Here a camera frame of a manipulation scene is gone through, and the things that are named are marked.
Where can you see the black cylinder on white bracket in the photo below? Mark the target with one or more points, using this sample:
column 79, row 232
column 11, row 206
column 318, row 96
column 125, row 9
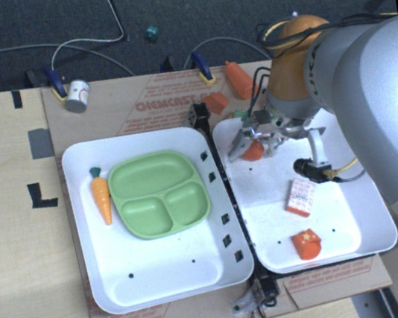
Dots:
column 312, row 167

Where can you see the green divided plate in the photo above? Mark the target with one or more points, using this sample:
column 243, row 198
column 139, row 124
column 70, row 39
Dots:
column 148, row 174

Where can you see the orange bottle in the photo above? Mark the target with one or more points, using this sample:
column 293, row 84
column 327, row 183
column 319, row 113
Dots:
column 240, row 79

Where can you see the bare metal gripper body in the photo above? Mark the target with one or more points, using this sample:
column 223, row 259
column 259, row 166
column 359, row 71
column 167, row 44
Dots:
column 284, row 129

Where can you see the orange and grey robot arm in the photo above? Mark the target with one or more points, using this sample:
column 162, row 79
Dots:
column 361, row 89

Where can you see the orange round toy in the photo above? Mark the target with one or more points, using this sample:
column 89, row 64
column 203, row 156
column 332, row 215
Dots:
column 254, row 153

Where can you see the white plastic tray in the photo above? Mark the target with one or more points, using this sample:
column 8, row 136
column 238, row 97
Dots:
column 266, row 200
column 164, row 266

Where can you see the brown cardboard board red print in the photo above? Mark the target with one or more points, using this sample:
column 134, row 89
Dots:
column 158, row 97

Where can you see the orange carrot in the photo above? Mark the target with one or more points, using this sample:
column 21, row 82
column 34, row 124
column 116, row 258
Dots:
column 102, row 197

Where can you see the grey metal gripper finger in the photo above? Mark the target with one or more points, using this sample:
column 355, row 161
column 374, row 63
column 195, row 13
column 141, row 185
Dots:
column 273, row 144
column 239, row 145

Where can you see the plain orange carton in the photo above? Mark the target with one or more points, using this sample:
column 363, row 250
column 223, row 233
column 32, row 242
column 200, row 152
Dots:
column 217, row 103

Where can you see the dark green small ball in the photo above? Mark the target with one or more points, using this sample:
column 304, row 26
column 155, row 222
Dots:
column 152, row 33

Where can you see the white and orange packet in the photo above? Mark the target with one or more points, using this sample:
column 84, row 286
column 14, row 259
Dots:
column 301, row 197

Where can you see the white can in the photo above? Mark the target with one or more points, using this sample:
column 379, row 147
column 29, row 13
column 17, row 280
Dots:
column 79, row 95

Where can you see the thin black and white rod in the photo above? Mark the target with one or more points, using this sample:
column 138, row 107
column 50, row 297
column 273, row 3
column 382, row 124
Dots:
column 233, row 201

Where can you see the orange carton with yellow stars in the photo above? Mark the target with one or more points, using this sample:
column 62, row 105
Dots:
column 307, row 246

